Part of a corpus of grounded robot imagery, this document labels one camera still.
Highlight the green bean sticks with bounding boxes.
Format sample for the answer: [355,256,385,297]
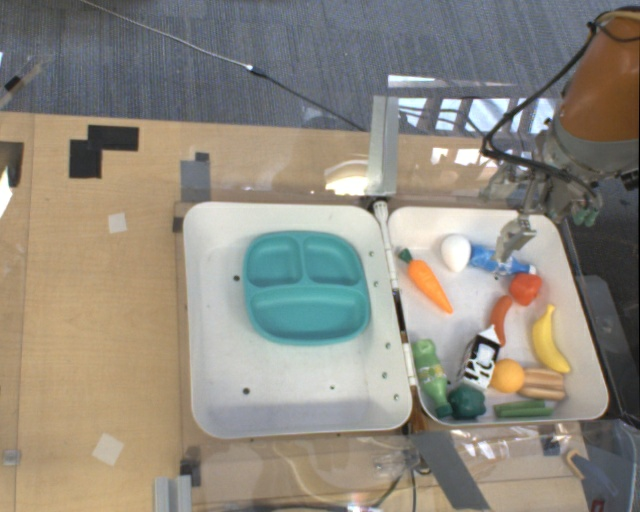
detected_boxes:
[493,399,556,420]

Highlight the yellow banana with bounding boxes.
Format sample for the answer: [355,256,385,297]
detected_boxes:
[530,303,573,375]

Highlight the orange fruit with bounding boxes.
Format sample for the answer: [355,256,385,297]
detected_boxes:
[488,358,527,394]

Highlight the thin black and white rod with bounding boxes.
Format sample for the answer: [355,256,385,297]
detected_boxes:
[372,199,419,401]

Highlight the pale wood board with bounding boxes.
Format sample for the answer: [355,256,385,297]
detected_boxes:
[0,110,621,512]

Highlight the teal divided plate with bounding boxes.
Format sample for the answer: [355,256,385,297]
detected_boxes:
[242,229,373,347]

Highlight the black and white milk carton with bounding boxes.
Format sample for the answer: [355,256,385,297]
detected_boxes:
[456,323,503,391]

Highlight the tan hot dog bun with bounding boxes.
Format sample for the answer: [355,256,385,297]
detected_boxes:
[516,366,568,403]

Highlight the orange sausage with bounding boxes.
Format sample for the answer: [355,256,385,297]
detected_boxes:
[489,294,515,348]

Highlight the green bottle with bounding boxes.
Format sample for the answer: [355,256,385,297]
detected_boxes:
[410,338,454,420]

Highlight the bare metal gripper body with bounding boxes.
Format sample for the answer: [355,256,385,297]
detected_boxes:
[519,158,601,224]

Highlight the blue and white bottle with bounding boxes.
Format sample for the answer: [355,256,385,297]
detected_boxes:
[467,242,539,279]

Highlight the dark green bell pepper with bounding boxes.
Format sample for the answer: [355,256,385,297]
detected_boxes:
[446,384,488,421]

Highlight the white egg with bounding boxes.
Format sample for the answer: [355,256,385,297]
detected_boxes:
[440,233,472,274]

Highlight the orange carrot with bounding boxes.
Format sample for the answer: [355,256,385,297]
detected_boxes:
[397,247,455,316]

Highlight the white plastic tray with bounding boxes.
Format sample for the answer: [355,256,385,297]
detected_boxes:
[387,205,611,428]
[181,200,414,441]

